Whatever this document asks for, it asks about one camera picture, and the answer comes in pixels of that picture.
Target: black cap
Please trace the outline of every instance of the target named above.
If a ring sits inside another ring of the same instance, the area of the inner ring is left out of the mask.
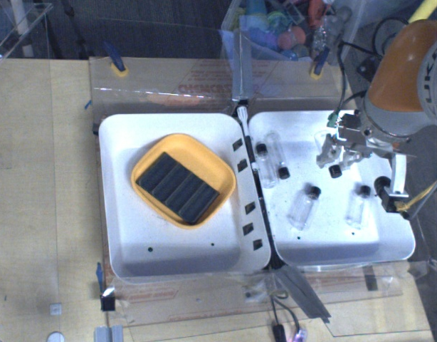
[[[367,185],[362,185],[359,188],[358,194],[361,195],[362,197],[370,196],[370,187]]]
[[[258,143],[256,145],[256,153],[258,155],[267,155],[268,154],[268,148],[264,143]]]
[[[333,179],[337,179],[342,176],[342,170],[339,165],[332,165],[330,167],[330,174]]]
[[[312,199],[318,199],[320,197],[321,194],[321,189],[319,187],[316,186],[312,186],[309,190],[308,195],[312,198]]]
[[[290,171],[288,171],[288,167],[279,168],[278,177],[282,180],[288,179],[290,177]]]

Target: glass vial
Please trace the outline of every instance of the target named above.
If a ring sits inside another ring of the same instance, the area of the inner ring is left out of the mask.
[[[350,196],[347,215],[345,220],[347,224],[356,229],[365,227],[364,222],[364,208],[369,201],[370,187],[363,185],[357,191],[353,191]]]
[[[277,176],[269,158],[268,148],[264,143],[256,144],[256,162],[258,163],[261,186],[270,189],[277,185]]]
[[[302,231],[310,226],[313,209],[317,206],[320,194],[320,188],[312,186],[308,191],[303,191],[298,195],[293,211],[288,215],[294,228]]]
[[[288,171],[287,161],[283,153],[282,145],[280,144],[279,134],[270,132],[266,135],[265,141],[268,144],[269,155],[277,170],[278,177],[282,180],[288,179],[290,177],[290,171]]]

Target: wooden table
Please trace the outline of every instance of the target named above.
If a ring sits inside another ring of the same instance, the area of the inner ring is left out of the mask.
[[[100,192],[89,65],[7,60],[0,67],[0,339],[93,341],[107,323],[95,269],[102,262]],[[327,305],[327,326],[295,309],[309,341],[432,341],[413,277],[401,293]],[[61,313],[56,307],[61,304]],[[280,312],[287,335],[289,315]],[[124,341],[273,341],[269,311],[126,326]]]

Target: yellow tube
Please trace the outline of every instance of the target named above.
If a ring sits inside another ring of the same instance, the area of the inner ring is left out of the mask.
[[[428,19],[436,8],[437,0],[424,0],[409,19],[409,23],[421,19]]]

